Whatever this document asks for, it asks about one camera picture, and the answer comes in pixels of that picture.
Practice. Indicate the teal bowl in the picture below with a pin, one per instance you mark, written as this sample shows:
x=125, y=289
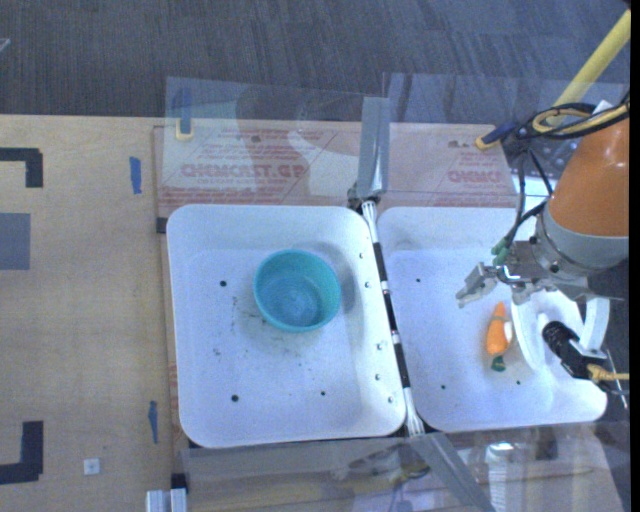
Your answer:
x=295, y=295

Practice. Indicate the brown cardboard board red print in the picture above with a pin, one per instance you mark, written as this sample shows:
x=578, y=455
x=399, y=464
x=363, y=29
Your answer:
x=280, y=170

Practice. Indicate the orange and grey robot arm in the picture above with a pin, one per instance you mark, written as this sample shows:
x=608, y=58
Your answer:
x=592, y=185

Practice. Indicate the black cylinder on white bracket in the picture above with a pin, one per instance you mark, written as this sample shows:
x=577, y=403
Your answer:
x=567, y=345

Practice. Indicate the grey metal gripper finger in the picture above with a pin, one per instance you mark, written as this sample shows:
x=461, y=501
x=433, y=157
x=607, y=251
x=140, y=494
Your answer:
x=522, y=294
x=475, y=285

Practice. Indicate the thin black and white rod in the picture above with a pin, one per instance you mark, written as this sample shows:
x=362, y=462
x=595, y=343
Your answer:
x=387, y=295

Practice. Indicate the orange carrot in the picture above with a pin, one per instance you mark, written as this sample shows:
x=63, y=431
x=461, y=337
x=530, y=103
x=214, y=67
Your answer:
x=496, y=332

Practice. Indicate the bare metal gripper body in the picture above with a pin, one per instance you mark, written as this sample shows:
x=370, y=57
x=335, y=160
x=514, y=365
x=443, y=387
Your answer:
x=537, y=267

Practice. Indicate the white plastic tray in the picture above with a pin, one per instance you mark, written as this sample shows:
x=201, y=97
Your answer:
x=280, y=380
x=450, y=350

